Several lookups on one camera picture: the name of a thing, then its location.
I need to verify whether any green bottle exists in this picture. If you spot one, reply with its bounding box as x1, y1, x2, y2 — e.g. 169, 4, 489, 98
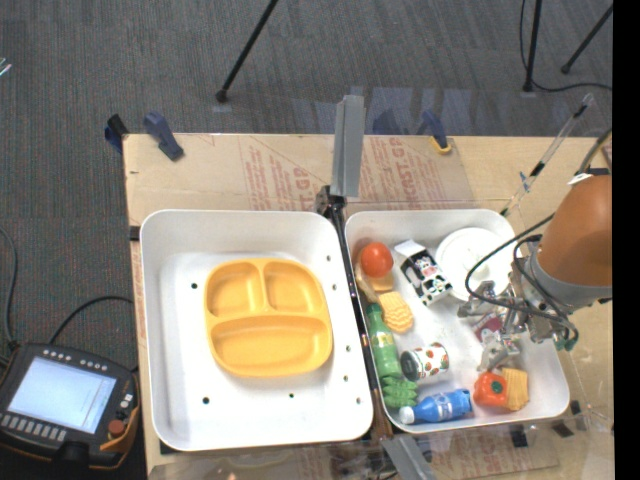
364, 302, 404, 381

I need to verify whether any yellow ridged cracker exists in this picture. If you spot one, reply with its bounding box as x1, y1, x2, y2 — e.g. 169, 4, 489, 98
499, 366, 530, 412

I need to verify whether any white carton cow print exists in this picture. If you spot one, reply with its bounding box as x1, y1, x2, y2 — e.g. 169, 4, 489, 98
393, 238, 454, 307

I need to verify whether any red tomato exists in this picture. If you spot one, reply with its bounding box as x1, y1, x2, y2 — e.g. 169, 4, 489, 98
359, 241, 395, 279

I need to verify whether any orange bell pepper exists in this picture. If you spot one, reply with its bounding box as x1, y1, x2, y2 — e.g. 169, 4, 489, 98
472, 370, 509, 410

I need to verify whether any white round bowl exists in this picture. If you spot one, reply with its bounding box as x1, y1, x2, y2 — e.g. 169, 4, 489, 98
434, 225, 519, 302

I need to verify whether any white can tomato print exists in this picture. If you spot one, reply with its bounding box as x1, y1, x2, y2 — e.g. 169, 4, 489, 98
399, 342, 450, 383

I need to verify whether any yellow wavy crisp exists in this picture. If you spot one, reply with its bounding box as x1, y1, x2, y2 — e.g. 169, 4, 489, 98
377, 290, 415, 335

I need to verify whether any white plastic tray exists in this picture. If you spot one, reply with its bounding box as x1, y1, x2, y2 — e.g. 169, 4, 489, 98
343, 208, 572, 435
139, 209, 375, 453

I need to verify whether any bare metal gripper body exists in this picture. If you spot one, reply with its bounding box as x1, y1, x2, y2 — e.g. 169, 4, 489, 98
509, 260, 577, 345

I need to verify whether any blue bottle white cap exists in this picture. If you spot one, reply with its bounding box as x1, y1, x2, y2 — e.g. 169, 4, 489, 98
398, 388, 474, 426

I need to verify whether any yellow divided plate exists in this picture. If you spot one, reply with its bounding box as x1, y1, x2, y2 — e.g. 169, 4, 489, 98
203, 257, 335, 380

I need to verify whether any thin black rod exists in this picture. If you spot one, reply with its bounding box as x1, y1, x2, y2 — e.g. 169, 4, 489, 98
329, 202, 394, 440

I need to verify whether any red and white packet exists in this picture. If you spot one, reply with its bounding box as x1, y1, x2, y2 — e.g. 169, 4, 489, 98
471, 314, 507, 345

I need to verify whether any black block with thin wires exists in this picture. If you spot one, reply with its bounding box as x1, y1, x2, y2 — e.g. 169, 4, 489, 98
314, 185, 347, 220

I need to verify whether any brown cardboard board red print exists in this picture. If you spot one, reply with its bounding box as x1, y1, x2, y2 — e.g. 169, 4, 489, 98
122, 132, 614, 480

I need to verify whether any tan bread slice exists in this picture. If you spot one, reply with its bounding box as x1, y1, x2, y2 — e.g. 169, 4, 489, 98
354, 261, 396, 304

